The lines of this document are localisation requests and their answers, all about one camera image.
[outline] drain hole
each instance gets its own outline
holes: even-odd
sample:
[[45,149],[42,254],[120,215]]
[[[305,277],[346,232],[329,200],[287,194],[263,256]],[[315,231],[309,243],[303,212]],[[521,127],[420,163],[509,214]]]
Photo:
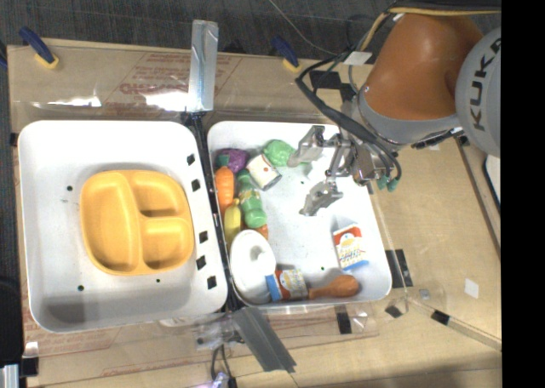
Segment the drain hole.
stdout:
[[209,277],[206,281],[208,282],[208,289],[212,289],[217,285],[217,282],[215,281],[215,276]]
[[206,265],[206,259],[204,255],[197,260],[197,270],[201,270]]

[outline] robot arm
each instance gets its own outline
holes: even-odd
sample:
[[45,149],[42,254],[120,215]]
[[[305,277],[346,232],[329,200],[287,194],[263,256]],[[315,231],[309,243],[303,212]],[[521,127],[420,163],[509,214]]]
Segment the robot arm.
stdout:
[[[460,10],[459,1],[424,3],[425,9],[422,3],[395,3],[379,16],[360,50],[389,14],[402,14],[367,81],[341,111],[326,106],[302,81],[341,55],[297,78],[308,99],[340,128],[325,141],[323,130],[313,127],[294,154],[312,155],[318,144],[336,148],[325,181],[313,187],[302,214],[315,215],[341,198],[336,176],[350,174],[359,185],[376,180],[379,188],[394,190],[401,178],[397,155],[407,145],[421,148],[465,134],[481,150],[500,156],[501,29],[483,36],[468,17],[497,13],[500,4],[474,2]],[[337,172],[340,165],[344,174]]]

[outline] toy food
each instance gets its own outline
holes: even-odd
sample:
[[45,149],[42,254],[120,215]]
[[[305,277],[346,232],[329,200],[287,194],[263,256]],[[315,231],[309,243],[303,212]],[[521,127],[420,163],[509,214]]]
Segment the toy food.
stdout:
[[240,170],[246,167],[246,163],[249,159],[250,154],[247,151],[236,148],[225,148],[218,152],[216,165],[218,167],[227,165],[234,174],[237,174],[240,172]]
[[363,250],[361,229],[350,225],[333,232],[333,241],[341,268],[345,271],[360,265],[369,264],[367,253]]
[[273,166],[286,167],[290,155],[295,152],[295,148],[288,145],[283,140],[271,140],[263,149],[265,157],[272,163]]
[[265,279],[273,302],[303,300],[308,296],[307,285],[299,269],[276,270]]
[[250,229],[259,228],[267,223],[267,214],[263,210],[263,204],[259,192],[254,188],[250,172],[246,169],[237,173],[238,199],[242,209],[243,220]]
[[325,287],[310,288],[308,298],[313,300],[318,297],[352,297],[358,291],[359,283],[354,276],[341,275],[333,279]]
[[225,210],[225,217],[223,219],[223,232],[225,234],[225,240],[227,244],[227,250],[230,249],[232,241],[241,230],[242,216],[240,207],[238,206],[240,201],[235,197]]
[[251,229],[237,234],[229,251],[232,279],[241,297],[253,305],[271,301],[265,276],[276,269],[273,249],[265,238]]
[[267,224],[255,228],[260,234],[262,234],[267,240],[269,239],[269,226]]
[[282,178],[282,175],[263,154],[252,158],[248,164],[246,164],[246,169],[250,172],[252,179],[263,191],[271,188]]
[[235,175],[227,166],[227,159],[226,156],[221,156],[221,159],[218,160],[220,168],[214,173],[215,188],[222,218],[235,197]]

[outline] blue clamp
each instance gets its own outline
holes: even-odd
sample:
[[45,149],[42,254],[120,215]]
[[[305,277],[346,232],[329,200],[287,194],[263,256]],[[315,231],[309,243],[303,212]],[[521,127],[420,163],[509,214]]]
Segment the blue clamp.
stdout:
[[271,44],[285,58],[287,64],[284,63],[284,65],[286,67],[292,71],[299,71],[301,69],[295,51],[288,42],[281,38],[281,36],[274,36],[271,40]]
[[53,54],[43,40],[27,26],[22,26],[19,30],[19,35],[22,39],[30,44],[36,51],[34,58],[48,69],[54,69],[59,63],[59,59]]

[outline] yellow plate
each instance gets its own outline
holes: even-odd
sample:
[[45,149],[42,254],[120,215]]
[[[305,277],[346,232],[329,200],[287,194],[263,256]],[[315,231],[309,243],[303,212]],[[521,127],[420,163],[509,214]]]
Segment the yellow plate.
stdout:
[[99,269],[144,275],[183,265],[195,244],[189,202],[166,174],[113,170],[89,178],[80,197],[83,241]]

